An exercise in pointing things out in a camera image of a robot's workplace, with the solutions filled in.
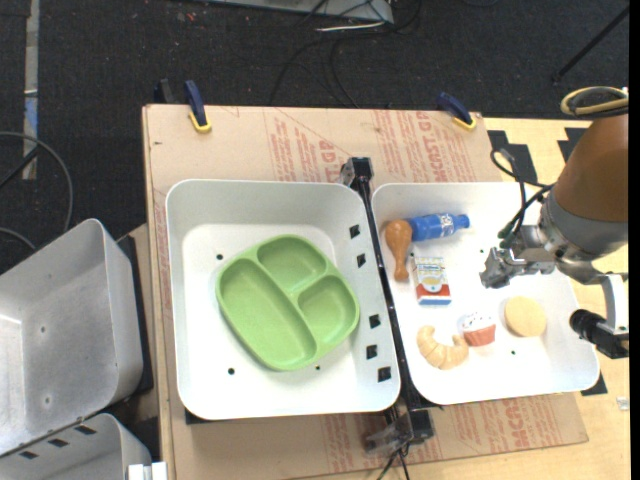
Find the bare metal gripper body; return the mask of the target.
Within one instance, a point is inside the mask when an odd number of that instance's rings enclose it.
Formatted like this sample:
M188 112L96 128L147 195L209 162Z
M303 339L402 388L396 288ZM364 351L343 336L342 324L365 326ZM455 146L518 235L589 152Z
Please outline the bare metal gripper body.
M600 278L593 265L596 256L567 240L555 227L522 226L514 241L514 258L541 273L557 269L581 284L596 284Z

